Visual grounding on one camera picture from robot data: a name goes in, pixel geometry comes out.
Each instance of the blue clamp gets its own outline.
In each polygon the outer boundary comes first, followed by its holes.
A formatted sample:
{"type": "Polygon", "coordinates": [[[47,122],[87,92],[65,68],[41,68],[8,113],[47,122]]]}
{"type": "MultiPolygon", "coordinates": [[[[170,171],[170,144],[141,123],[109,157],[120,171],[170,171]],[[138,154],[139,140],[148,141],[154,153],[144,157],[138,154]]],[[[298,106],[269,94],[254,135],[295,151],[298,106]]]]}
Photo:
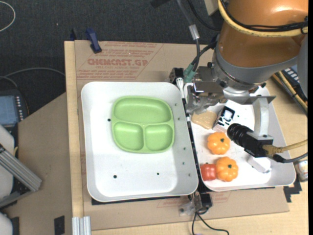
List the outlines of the blue clamp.
{"type": "Polygon", "coordinates": [[[95,31],[92,28],[87,28],[86,29],[86,36],[89,41],[91,41],[91,49],[93,50],[94,53],[99,53],[102,51],[101,47],[99,46],[97,36],[95,31]]]}

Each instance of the orange pumpkin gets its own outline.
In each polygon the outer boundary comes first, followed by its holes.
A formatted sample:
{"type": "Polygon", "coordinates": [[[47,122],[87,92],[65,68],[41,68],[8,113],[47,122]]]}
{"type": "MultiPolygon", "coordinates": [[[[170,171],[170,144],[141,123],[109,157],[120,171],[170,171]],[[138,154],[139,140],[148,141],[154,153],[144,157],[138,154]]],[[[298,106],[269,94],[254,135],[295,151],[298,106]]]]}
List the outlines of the orange pumpkin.
{"type": "Polygon", "coordinates": [[[223,155],[230,148],[230,139],[224,132],[214,132],[207,138],[207,147],[213,154],[223,155]]]}
{"type": "Polygon", "coordinates": [[[217,178],[230,182],[238,176],[238,166],[235,160],[229,157],[223,157],[216,162],[217,178]]]}

